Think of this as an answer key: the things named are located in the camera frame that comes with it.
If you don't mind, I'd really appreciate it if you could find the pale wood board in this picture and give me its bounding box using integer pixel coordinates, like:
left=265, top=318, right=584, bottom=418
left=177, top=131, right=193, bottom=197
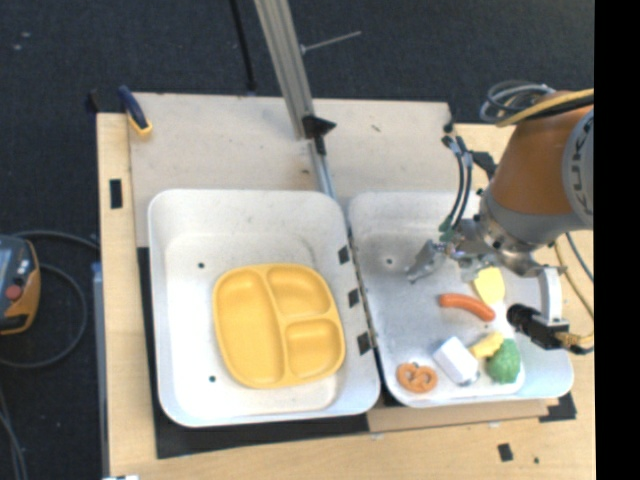
left=127, top=91, right=552, bottom=434

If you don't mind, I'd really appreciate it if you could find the yellow corn cob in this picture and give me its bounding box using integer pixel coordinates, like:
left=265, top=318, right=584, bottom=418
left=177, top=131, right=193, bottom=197
left=469, top=331, right=506, bottom=361

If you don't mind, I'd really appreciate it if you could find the black cylinder on white bracket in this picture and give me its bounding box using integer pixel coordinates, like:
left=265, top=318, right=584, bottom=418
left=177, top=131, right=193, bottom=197
left=505, top=265, right=572, bottom=352

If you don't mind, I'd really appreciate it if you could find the white carton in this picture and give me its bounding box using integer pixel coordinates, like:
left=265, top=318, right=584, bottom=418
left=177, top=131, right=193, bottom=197
left=431, top=335, right=481, bottom=387

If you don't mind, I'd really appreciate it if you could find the orange sausage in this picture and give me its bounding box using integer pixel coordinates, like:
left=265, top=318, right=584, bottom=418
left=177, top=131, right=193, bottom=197
left=438, top=292, right=498, bottom=324

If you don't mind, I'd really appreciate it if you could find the white plastic tray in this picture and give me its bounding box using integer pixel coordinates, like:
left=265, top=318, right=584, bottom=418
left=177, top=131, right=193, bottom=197
left=346, top=190, right=576, bottom=410
left=146, top=188, right=383, bottom=429

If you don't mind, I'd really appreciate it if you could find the orange pretzel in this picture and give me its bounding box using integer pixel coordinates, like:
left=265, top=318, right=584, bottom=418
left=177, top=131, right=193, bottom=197
left=395, top=361, right=440, bottom=396

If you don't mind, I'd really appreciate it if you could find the pale yellow toy food piece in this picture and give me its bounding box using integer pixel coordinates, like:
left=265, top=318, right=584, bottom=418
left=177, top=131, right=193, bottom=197
left=471, top=266, right=507, bottom=306

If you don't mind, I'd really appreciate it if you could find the green broccoli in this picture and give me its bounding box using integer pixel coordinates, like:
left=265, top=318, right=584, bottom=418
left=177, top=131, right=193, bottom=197
left=485, top=338, right=523, bottom=386

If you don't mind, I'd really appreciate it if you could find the yellow divided plate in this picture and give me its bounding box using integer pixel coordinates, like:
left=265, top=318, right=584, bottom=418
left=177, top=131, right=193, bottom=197
left=211, top=262, right=348, bottom=391

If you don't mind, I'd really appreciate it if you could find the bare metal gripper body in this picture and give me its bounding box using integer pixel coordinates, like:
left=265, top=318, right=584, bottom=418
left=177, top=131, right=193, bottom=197
left=446, top=217, right=547, bottom=277

